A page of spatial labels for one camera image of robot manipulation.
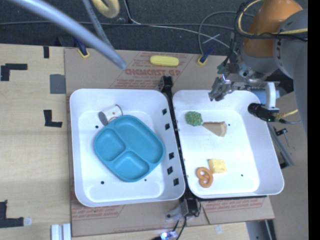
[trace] divided plate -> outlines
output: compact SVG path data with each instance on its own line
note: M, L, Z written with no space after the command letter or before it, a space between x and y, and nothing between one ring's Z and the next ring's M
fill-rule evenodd
M141 120L122 115L95 137L94 150L121 180L136 182L146 177L165 156L165 145Z

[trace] white tray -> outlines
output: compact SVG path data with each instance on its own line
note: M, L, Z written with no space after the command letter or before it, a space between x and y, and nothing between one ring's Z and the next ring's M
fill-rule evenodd
M180 90L173 96L182 156L190 190L199 198L275 195L284 179L267 123L249 114L250 103L260 103L249 91L234 91L221 101L210 101L209 90ZM185 114L195 111L204 122L227 124L224 137L202 125L187 124ZM203 188L198 167L209 168L209 159L225 161L227 172L214 173L213 183Z
M124 115L144 122L165 145L162 162L136 182L120 180L94 151L95 136L104 127L98 113L115 104ZM175 133L167 99L161 92L78 89L70 97L70 117L75 195L83 205L99 207L168 201L183 195L186 186Z

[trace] wooden table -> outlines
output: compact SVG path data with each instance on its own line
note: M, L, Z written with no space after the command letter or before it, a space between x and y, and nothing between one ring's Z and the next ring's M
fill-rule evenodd
M71 222L66 95L50 94L50 75L64 75L64 48L0 45L0 65L27 64L0 81L0 202L7 218L30 217L31 226L0 228L1 240L50 239L53 224ZM62 127L46 127L44 110ZM249 240L245 222L186 227L183 240ZM117 233L84 239L150 240L161 230Z

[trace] toy pretzel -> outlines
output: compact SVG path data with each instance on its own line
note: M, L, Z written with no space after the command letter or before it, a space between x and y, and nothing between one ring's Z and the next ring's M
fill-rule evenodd
M198 169L196 169L195 174L199 178L199 184L203 188L209 188L212 182L214 181L214 176L212 175L212 172L205 167L199 167Z

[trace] cardboard sheet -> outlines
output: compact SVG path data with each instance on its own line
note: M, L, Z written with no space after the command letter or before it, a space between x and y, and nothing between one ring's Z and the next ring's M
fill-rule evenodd
M171 229L176 221L166 221L165 214L175 208L179 200L98 208L78 202L74 194L70 95L82 88L157 89L162 76L172 76L173 94L179 90L210 90L218 76L217 66L225 57L209 56L205 66L198 66L198 54L119 50L127 63L127 68L120 70L95 50L89 49L89 53L90 57L83 59L76 48L64 50L72 236ZM177 57L179 65L152 65L152 55ZM200 216L188 220L187 227L274 218L269 197L202 201L201 205Z

